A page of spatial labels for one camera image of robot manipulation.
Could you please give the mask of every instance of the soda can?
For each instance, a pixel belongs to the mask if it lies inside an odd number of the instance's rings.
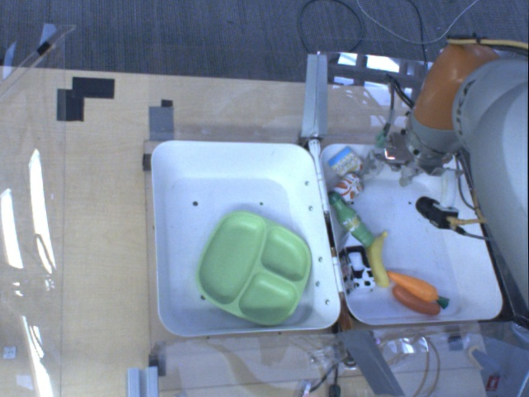
[[[364,190],[364,185],[360,177],[355,174],[347,174],[338,184],[336,184],[334,191],[336,191],[346,203],[352,203],[356,196]]]

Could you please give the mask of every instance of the toy carrot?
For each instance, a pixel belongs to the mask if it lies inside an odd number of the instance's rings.
[[[449,300],[446,297],[441,297],[437,293],[436,287],[427,283],[425,280],[419,280],[413,276],[389,271],[388,277],[391,279],[391,281],[397,285],[400,285],[409,293],[415,295],[422,301],[431,302],[435,300],[442,308],[446,308],[446,306],[448,306]]]

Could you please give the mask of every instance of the white surface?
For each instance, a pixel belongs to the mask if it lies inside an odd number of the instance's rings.
[[[167,141],[152,155],[152,179],[158,305],[168,330],[196,337],[322,329],[336,321],[340,301],[307,151],[290,144]],[[195,272],[203,246],[218,221],[234,210],[284,225],[311,249],[307,288],[293,316],[277,327],[247,322],[200,298]]]
[[[343,146],[331,145],[323,149],[322,167],[327,189],[332,189],[339,181],[327,161]],[[362,157],[366,157],[371,148],[350,147]],[[393,285],[390,285],[386,289],[352,291],[347,297],[350,311],[361,322],[371,325],[494,318],[503,301],[485,243],[433,227],[415,209],[415,202],[428,196],[440,202],[453,201],[460,210],[460,218],[475,218],[474,213],[463,205],[454,185],[447,184],[446,176],[441,180],[422,174],[403,188],[398,184],[399,175],[385,166],[378,176],[364,182],[365,189],[352,207],[375,236],[382,231],[388,232],[383,249],[385,267],[430,282],[437,287],[439,295],[450,299],[450,305],[437,316],[416,313],[393,297]],[[468,192],[464,180],[462,184]],[[335,236],[341,238],[338,246],[359,245],[339,225],[333,212],[331,219]],[[465,230],[481,233],[475,225],[465,226]]]

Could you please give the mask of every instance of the green divided plate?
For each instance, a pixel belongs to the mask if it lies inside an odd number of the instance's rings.
[[[200,257],[198,288],[216,306],[260,325],[292,315],[311,269],[305,241],[251,212],[227,214]]]

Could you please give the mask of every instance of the cable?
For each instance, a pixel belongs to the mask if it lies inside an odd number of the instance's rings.
[[[331,374],[331,372],[337,367],[338,365],[340,365],[341,361],[338,361],[337,363],[334,363],[333,365],[331,365],[331,367],[327,370],[327,372],[325,372],[325,375],[317,382],[316,385],[313,385],[311,386],[311,390],[309,391],[310,393],[313,393],[314,391],[316,391],[318,388],[320,388],[322,386],[322,384],[326,381],[327,377]]]
[[[465,231],[462,227],[456,227],[456,228],[452,229],[452,231],[457,232],[458,234],[462,235],[463,237],[476,238],[478,240],[484,240],[484,241],[487,241],[487,242],[490,241],[490,238],[483,237],[483,236],[480,236],[480,235],[471,234],[470,232]]]
[[[338,363],[336,363],[336,368],[334,370],[334,385],[338,385]]]
[[[406,104],[409,108],[413,109],[415,102],[411,100],[406,93],[404,93],[398,81],[390,74],[386,74],[386,79],[393,84],[395,93],[400,97],[400,99]]]
[[[422,16],[421,16],[421,13],[419,12],[419,8],[412,0],[406,0],[406,1],[412,5],[413,9],[415,10],[415,13],[417,14],[417,19],[419,20],[419,31],[421,34],[421,43],[422,43],[421,44],[422,58],[424,61],[424,70],[426,73],[426,70],[428,69],[428,58],[427,58],[427,48],[425,47],[425,44],[424,44],[424,26],[422,24]]]
[[[424,341],[427,342],[427,345],[428,345],[428,341],[426,337],[423,337],[423,338],[424,338]],[[419,384],[419,386],[417,387],[417,390],[415,391],[415,393],[413,393],[412,397],[417,397],[421,393],[422,387],[427,381],[429,371],[430,371],[430,352],[427,352],[427,361],[424,366],[424,374],[422,375],[421,384]]]
[[[441,359],[439,357],[439,352],[437,351],[437,347],[433,345],[433,342],[429,338],[426,338],[428,346],[431,347],[434,354],[436,355],[437,359],[437,367],[436,367],[436,378],[433,380],[433,384],[431,385],[431,388],[428,390],[427,397],[430,397],[433,392],[436,390],[437,383],[439,382],[439,375],[441,374]]]
[[[455,38],[448,37],[446,39],[448,44],[480,44],[480,45],[489,45],[491,47],[512,47],[515,49],[522,49],[524,51],[529,51],[529,45],[522,41],[515,40],[490,40],[489,38]]]
[[[362,22],[362,19],[358,16],[358,13],[356,13],[355,10],[351,6],[349,6],[347,3],[342,2],[341,0],[309,0],[303,5],[303,7],[301,8],[298,14],[299,38],[301,38],[301,42],[303,43],[303,47],[305,48],[305,51],[307,53],[312,53],[312,52],[309,49],[309,45],[307,43],[307,37],[305,36],[305,31],[303,30],[303,14],[308,6],[310,6],[311,4],[315,2],[321,2],[321,1],[335,2],[345,7],[350,13],[352,13],[355,16],[356,20],[358,21],[358,24],[360,25],[360,36],[364,35],[364,23]],[[353,53],[356,50],[356,47],[358,47],[361,42],[362,42],[362,38],[357,39],[356,43],[346,52]]]
[[[455,158],[455,168],[457,170],[460,170],[460,161],[459,159],[456,157]],[[461,186],[461,175],[458,175],[457,177],[457,189],[458,191],[460,192],[460,197],[461,197],[461,201],[463,202],[463,204],[467,207],[467,208],[470,208],[472,210],[476,210],[476,208],[470,204],[469,202],[467,202],[465,196],[463,195],[463,189],[462,189],[462,186]]]
[[[469,6],[467,6],[463,12],[461,12],[459,15],[457,15],[457,17],[455,17],[454,21],[452,21],[452,23],[448,26],[448,28],[446,28],[445,32],[443,32],[440,36],[438,36],[437,38],[435,38],[434,40],[429,40],[429,41],[424,41],[423,39],[421,39],[421,41],[413,41],[413,40],[409,40],[408,38],[404,37],[404,36],[400,36],[399,34],[397,34],[396,32],[390,30],[389,28],[387,28],[386,26],[382,25],[379,21],[377,21],[376,19],[374,19],[372,16],[370,16],[370,14],[367,13],[367,11],[364,9],[364,7],[362,6],[362,4],[360,3],[360,0],[356,0],[356,3],[358,4],[358,7],[360,8],[360,10],[362,11],[362,13],[364,13],[364,15],[370,19],[372,22],[374,22],[376,25],[380,26],[383,30],[389,32],[392,36],[396,36],[399,40],[402,40],[402,41],[405,41],[409,44],[416,44],[416,45],[425,45],[425,44],[434,44],[434,43],[437,43],[438,41],[442,40],[447,34],[448,32],[450,31],[450,29],[455,25],[456,22],[459,21],[459,19],[465,14],[467,13],[468,10],[470,10],[474,5],[476,5],[478,2],[480,2],[481,0],[474,0]]]

